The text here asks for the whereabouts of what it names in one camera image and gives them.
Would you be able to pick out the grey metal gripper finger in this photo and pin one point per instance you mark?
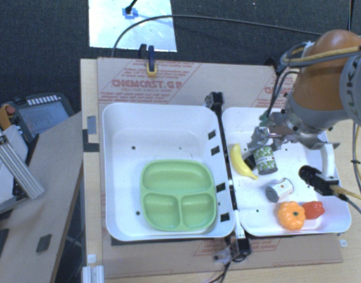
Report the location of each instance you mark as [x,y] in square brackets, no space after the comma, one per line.
[258,136]
[277,144]

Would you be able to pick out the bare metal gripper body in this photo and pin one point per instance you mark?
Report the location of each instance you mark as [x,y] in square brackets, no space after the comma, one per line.
[292,131]

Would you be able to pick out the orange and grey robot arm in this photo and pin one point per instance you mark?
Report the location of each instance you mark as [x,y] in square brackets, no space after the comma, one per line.
[322,78]

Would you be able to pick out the green and white can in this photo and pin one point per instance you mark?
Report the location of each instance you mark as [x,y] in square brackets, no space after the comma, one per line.
[266,161]

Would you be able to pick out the white plastic tray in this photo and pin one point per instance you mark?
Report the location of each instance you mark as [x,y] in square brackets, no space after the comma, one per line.
[124,169]
[289,164]

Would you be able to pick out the yellow banana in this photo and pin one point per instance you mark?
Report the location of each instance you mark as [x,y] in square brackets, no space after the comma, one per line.
[239,162]

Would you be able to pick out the thin black and white rod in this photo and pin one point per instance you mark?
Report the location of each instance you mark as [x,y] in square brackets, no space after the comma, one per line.
[226,155]

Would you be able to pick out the white can with grey lid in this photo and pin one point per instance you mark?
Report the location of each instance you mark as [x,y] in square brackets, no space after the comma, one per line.
[280,190]

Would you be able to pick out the orange pumpkin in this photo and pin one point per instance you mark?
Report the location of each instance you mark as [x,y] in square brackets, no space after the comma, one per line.
[291,215]

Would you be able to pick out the red pepper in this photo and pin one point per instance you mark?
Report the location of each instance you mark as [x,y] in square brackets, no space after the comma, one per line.
[313,209]

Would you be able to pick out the brown cardboard board red print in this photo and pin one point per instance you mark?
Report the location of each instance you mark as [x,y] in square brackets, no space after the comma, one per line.
[180,78]

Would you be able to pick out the green divided plate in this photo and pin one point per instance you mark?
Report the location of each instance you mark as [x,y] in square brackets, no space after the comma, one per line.
[176,187]

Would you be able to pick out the black cylinder on white bracket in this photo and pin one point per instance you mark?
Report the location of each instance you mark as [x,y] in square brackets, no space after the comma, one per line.
[316,180]

